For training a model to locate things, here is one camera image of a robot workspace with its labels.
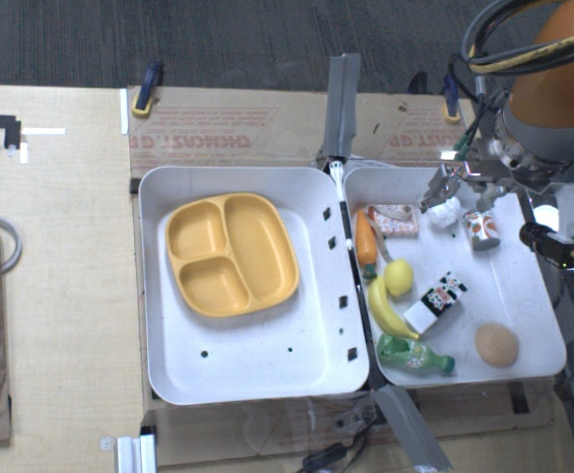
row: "plastic bottle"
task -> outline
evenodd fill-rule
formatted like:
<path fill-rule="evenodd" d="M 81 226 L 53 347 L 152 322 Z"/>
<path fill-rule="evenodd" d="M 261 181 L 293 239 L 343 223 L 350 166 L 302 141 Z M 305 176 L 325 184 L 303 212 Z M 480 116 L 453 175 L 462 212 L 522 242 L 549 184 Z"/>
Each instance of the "plastic bottle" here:
<path fill-rule="evenodd" d="M 377 342 L 377 355 L 383 363 L 415 370 L 438 368 L 451 373 L 456 360 L 436 354 L 427 344 L 416 340 L 383 334 Z"/>

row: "yellow banana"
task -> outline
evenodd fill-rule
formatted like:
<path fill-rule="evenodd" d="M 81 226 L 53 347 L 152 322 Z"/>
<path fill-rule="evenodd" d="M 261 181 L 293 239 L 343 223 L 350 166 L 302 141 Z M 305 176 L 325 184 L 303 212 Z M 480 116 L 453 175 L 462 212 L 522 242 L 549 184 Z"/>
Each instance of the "yellow banana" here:
<path fill-rule="evenodd" d="M 368 306 L 379 326 L 388 334 L 418 340 L 415 333 L 405 321 L 399 317 L 388 303 L 386 283 L 381 276 L 377 276 L 368 287 Z"/>

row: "wooden table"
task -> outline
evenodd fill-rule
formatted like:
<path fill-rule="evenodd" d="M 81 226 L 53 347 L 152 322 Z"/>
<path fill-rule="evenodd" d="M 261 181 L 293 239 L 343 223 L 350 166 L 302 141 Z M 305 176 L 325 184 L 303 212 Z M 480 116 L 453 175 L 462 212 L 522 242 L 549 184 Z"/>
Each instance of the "wooden table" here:
<path fill-rule="evenodd" d="M 102 439 L 136 437 L 145 408 L 129 142 L 119 90 L 0 87 L 0 114 L 29 136 L 29 162 L 0 130 L 0 216 L 23 239 L 5 276 L 12 437 L 0 472 L 112 472 Z M 4 236 L 5 252 L 13 246 Z M 548 426 L 441 440 L 457 471 L 574 471 L 563 407 Z M 175 471 L 298 469 L 299 457 L 197 464 Z M 398 444 L 370 447 L 351 471 L 413 471 Z"/>

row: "metal ring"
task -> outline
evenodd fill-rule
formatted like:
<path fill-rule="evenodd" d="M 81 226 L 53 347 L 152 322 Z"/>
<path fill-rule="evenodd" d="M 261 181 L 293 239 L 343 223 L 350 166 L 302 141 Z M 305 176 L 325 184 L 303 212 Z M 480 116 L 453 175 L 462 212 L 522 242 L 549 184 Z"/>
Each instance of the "metal ring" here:
<path fill-rule="evenodd" d="M 22 254 L 22 239 L 20 238 L 20 235 L 18 235 L 18 232 L 13 227 L 13 225 L 3 217 L 0 217 L 0 228 L 11 235 L 15 241 L 15 249 L 13 250 L 13 254 L 11 254 L 11 257 L 2 263 L 2 266 L 0 267 L 1 273 L 7 273 L 16 265 L 20 259 L 20 255 Z"/>

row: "lemon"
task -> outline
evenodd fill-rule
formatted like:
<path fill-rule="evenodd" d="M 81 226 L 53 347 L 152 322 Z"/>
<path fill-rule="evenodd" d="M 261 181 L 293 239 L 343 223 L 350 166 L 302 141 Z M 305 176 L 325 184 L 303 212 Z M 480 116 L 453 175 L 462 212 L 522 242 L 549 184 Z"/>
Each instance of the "lemon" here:
<path fill-rule="evenodd" d="M 384 282 L 386 289 L 392 296 L 400 296 L 407 293 L 414 283 L 414 271 L 402 257 L 388 263 L 384 270 Z"/>

